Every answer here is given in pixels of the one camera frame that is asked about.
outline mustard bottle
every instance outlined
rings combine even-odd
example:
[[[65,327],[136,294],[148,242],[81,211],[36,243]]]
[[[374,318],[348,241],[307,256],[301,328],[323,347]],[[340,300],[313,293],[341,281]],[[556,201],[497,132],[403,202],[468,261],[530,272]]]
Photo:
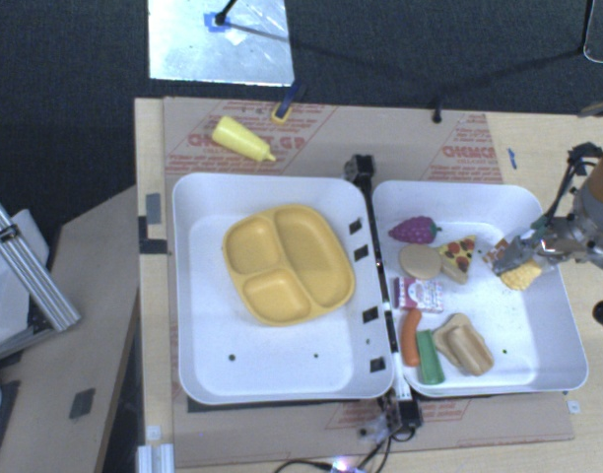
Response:
[[[256,162],[275,161],[271,147],[235,119],[224,115],[214,128],[212,140]]]

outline yellow plate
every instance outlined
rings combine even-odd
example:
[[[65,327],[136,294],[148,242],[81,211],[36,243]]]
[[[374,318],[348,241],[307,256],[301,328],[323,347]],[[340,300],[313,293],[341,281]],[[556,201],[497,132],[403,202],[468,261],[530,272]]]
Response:
[[[287,326],[344,304],[355,277],[326,220],[304,205],[284,205],[239,221],[223,253],[242,301],[259,320]]]

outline beige round toy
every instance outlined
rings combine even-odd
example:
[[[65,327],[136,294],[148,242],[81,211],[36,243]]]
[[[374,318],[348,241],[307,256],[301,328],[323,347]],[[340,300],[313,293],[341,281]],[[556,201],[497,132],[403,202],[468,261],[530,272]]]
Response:
[[[405,245],[400,250],[399,259],[402,269],[416,279],[429,280],[441,271],[441,256],[428,245]]]

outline white tray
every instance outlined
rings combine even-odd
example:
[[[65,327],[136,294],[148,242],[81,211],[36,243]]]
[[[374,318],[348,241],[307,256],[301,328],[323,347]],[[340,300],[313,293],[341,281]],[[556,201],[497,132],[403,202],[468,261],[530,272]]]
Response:
[[[584,384],[588,366],[560,270],[542,275],[521,293],[508,289],[481,258],[502,237],[540,217],[540,204],[529,191],[512,185],[387,181],[375,190],[373,205],[388,284],[402,275],[398,252],[404,244],[387,234],[401,221],[432,217],[442,227],[434,246],[477,236],[468,283],[439,276],[444,313],[424,313],[418,329],[436,329],[463,312],[484,336],[495,365],[473,376],[439,355],[445,374],[440,385],[424,385],[419,369],[404,367],[414,389],[446,397],[571,390]],[[394,312],[397,327],[401,313]]]
[[[343,306],[301,324],[273,327],[246,309],[225,265],[223,237],[235,222],[288,203],[317,210],[353,265],[356,290]],[[337,178],[194,173],[172,194],[178,371],[206,404],[373,398],[394,371],[365,199]],[[352,235],[350,224],[362,228]],[[368,256],[355,261],[355,250]],[[363,320],[366,310],[377,318]]]

